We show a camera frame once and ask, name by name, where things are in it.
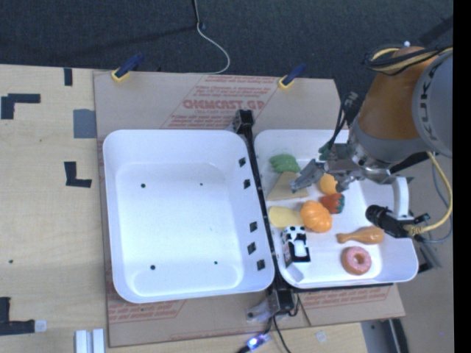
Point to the black and white milk carton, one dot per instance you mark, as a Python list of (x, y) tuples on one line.
[(294, 246)]

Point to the white plastic tray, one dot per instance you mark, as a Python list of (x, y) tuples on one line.
[(176, 215), (382, 267)]

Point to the pale yellow cheese wedge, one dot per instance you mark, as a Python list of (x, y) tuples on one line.
[(281, 191)]

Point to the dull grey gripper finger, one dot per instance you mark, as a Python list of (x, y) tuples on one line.
[(345, 183), (307, 178)]

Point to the thin black rod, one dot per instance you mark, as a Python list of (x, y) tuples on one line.
[(262, 197)]

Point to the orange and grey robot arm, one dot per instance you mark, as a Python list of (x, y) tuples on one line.
[(390, 105)]

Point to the brown toy chicken drumstick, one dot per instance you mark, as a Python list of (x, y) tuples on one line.
[(364, 235)]

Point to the black cylinder on white bracket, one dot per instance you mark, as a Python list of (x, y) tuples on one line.
[(386, 221)]

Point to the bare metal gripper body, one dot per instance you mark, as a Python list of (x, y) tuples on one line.
[(346, 162)]

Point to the red toy strawberry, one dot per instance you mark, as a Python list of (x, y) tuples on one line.
[(333, 203)]

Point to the brown cardboard board red print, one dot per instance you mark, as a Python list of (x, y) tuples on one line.
[(154, 98)]

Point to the pink doughnut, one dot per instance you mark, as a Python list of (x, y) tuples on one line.
[(356, 260)]

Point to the orange toy pumpkin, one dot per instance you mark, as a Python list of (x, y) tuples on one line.
[(316, 216)]

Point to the green toy grapes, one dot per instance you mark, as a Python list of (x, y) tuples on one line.
[(284, 163)]

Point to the yellow toy lemon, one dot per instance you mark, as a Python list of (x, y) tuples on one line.
[(283, 217)]

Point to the small orange toy fruit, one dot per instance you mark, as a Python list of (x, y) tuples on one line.
[(327, 184)]

